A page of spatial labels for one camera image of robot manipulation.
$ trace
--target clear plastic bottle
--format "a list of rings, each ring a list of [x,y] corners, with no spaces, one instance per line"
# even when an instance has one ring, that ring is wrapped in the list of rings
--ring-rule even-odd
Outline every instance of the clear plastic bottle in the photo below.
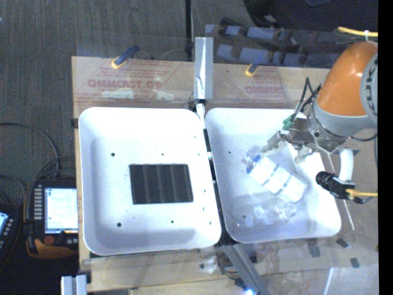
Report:
[[[288,223],[296,214],[295,204],[283,197],[266,195],[247,197],[250,203],[235,205],[232,209],[232,226],[235,231],[281,226]],[[246,202],[247,198],[239,198],[239,200]]]
[[[293,202],[303,197],[307,183],[270,157],[255,153],[255,148],[246,153],[242,162],[246,165],[247,174],[272,194],[287,197]]]

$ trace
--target yellow cable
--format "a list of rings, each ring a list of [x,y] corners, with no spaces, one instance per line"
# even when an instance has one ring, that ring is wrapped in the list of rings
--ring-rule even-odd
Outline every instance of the yellow cable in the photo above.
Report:
[[[360,190],[355,190],[355,189],[346,189],[346,192],[351,197],[377,197],[378,196],[377,192],[362,192]]]
[[[378,32],[357,31],[356,29],[346,28],[342,26],[339,26],[337,30],[341,33],[348,33],[348,34],[368,36],[368,37],[378,37]]]

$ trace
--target metal bracket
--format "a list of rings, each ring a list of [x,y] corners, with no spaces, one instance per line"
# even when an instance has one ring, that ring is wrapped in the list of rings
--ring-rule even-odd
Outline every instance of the metal bracket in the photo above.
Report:
[[[266,146],[261,148],[261,155],[268,156],[284,149],[287,145],[286,136],[278,131],[267,141],[267,143]]]
[[[86,275],[61,277],[61,295],[87,295]]]
[[[242,244],[223,246],[222,251],[240,274],[244,284],[258,295],[269,295],[269,291],[251,262]]]
[[[194,101],[213,98],[213,38],[195,38]]]

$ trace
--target white plastic tray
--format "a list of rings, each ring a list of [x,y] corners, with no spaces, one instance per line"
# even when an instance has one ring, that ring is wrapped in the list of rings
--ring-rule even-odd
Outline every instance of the white plastic tray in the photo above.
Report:
[[[291,145],[272,158],[308,183],[304,197],[296,203],[296,215],[283,226],[263,230],[239,230],[232,224],[230,214],[235,212],[240,200],[247,196],[252,199],[266,191],[247,175],[241,162],[243,155],[254,145],[266,145],[269,138],[282,130],[282,121],[292,113],[293,110],[286,109],[215,108],[206,115],[225,225],[238,242],[328,237],[341,228],[335,199],[315,181],[317,173],[324,170],[321,156],[313,154],[296,165],[294,158],[297,152]]]
[[[204,248],[221,226],[196,114],[90,108],[79,118],[84,239],[100,256]],[[130,164],[186,164],[192,202],[133,204]]]

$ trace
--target blue object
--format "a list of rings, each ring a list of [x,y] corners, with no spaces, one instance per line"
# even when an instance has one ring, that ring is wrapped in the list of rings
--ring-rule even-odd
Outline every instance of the blue object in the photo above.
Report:
[[[258,65],[260,65],[263,62],[264,58],[265,58],[265,52],[261,52],[258,58],[247,67],[246,74],[248,76],[254,76],[258,68]]]
[[[112,60],[112,66],[115,69],[119,69],[119,67],[121,67],[127,59],[133,58],[134,55],[138,51],[139,51],[139,47],[138,46],[134,45],[134,46],[130,47],[124,53],[122,53],[120,56],[118,56],[117,58]]]

